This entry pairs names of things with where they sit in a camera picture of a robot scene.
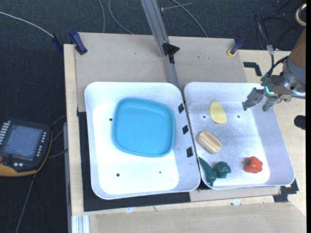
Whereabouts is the green broccoli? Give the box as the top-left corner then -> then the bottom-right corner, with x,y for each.
213,161 -> 232,179

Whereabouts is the dark green chili pepper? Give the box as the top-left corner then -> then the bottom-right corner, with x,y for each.
198,156 -> 217,187

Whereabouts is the orange bell pepper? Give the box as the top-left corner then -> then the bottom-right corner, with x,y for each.
243,156 -> 264,174

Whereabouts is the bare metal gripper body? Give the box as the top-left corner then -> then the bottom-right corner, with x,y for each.
263,75 -> 306,102

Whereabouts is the white plastic tray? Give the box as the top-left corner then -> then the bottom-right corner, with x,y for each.
84,81 -> 201,200
183,82 -> 296,190

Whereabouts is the tan bread bun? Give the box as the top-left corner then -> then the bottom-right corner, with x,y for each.
196,131 -> 223,155

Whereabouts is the brown cardboard board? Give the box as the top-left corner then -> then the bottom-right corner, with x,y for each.
73,32 -> 282,202

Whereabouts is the yellow oval chip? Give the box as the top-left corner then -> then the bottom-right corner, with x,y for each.
209,101 -> 228,125

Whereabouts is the blue plate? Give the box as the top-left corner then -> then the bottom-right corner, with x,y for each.
112,97 -> 176,158

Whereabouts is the black cylinder on white bracket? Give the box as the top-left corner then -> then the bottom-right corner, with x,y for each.
294,115 -> 306,131

